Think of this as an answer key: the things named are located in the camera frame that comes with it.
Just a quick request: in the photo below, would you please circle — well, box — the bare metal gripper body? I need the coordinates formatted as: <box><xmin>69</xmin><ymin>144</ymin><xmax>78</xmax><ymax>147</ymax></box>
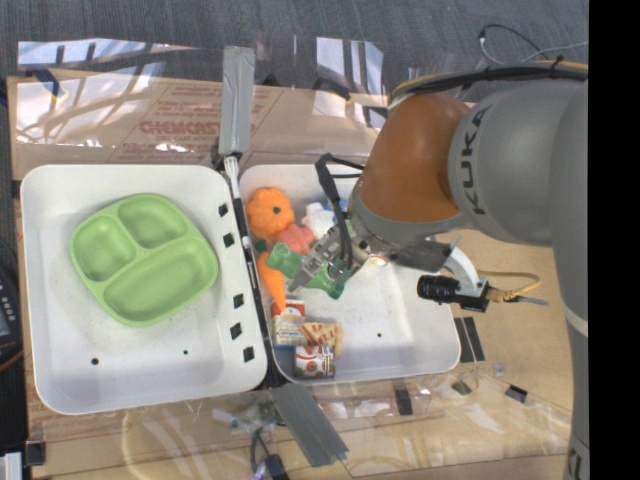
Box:
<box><xmin>301</xmin><ymin>223</ymin><xmax>389</xmax><ymax>280</ymax></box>

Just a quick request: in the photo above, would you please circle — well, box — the green bottle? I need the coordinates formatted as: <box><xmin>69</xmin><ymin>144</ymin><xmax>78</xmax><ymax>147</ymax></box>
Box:
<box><xmin>265</xmin><ymin>241</ymin><xmax>352</xmax><ymax>301</ymax></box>

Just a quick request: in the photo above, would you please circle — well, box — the orange carrot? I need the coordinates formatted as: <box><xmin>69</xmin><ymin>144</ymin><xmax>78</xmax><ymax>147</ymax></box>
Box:
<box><xmin>254</xmin><ymin>240</ymin><xmax>289</xmax><ymax>315</ymax></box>

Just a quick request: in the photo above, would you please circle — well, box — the white toy food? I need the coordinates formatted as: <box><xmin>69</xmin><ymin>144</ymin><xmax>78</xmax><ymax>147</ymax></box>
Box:
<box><xmin>302</xmin><ymin>201</ymin><xmax>336</xmax><ymax>239</ymax></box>

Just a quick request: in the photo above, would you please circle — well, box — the pink toy food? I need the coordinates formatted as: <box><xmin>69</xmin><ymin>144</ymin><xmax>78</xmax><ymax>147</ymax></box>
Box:
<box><xmin>277</xmin><ymin>223</ymin><xmax>316</xmax><ymax>257</ymax></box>

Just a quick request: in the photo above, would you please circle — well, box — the red and white carton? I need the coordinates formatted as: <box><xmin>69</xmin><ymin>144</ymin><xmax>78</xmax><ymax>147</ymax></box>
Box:
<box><xmin>269</xmin><ymin>297</ymin><xmax>308</xmax><ymax>347</ymax></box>

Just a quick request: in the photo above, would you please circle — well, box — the pizza slice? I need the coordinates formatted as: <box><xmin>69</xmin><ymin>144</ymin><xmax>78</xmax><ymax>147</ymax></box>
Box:
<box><xmin>299</xmin><ymin>320</ymin><xmax>345</xmax><ymax>358</ymax></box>

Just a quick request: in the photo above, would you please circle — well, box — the orange toy pumpkin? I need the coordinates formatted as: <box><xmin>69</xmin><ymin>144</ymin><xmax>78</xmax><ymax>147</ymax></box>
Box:
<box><xmin>244</xmin><ymin>186</ymin><xmax>296</xmax><ymax>242</ymax></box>

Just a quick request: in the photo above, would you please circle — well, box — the white plastic tray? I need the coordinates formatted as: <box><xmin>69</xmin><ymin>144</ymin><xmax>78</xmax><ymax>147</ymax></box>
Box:
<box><xmin>19</xmin><ymin>163</ymin><xmax>269</xmax><ymax>416</ymax></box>
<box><xmin>238</xmin><ymin>162</ymin><xmax>462</xmax><ymax>384</ymax></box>

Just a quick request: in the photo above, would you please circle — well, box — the red and white can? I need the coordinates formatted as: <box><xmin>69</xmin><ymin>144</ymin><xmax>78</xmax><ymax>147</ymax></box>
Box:
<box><xmin>292</xmin><ymin>343</ymin><xmax>336</xmax><ymax>380</ymax></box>

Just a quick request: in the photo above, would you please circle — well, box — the brown cardboard board red print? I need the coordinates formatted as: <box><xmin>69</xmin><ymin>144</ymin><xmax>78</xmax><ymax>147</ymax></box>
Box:
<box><xmin>7</xmin><ymin>72</ymin><xmax>576</xmax><ymax>479</ymax></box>

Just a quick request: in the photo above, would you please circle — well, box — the green divided plate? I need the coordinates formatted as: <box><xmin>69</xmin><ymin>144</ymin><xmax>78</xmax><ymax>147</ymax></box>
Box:
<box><xmin>68</xmin><ymin>192</ymin><xmax>220</xmax><ymax>327</ymax></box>

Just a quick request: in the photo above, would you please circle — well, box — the black cylinder on white bracket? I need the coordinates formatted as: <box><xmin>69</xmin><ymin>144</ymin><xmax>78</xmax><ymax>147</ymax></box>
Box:
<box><xmin>417</xmin><ymin>245</ymin><xmax>492</xmax><ymax>314</ymax></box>

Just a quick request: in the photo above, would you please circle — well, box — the black block with wires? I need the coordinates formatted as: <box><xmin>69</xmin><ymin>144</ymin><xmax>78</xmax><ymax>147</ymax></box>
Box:
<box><xmin>263</xmin><ymin>453</ymin><xmax>290</xmax><ymax>480</ymax></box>

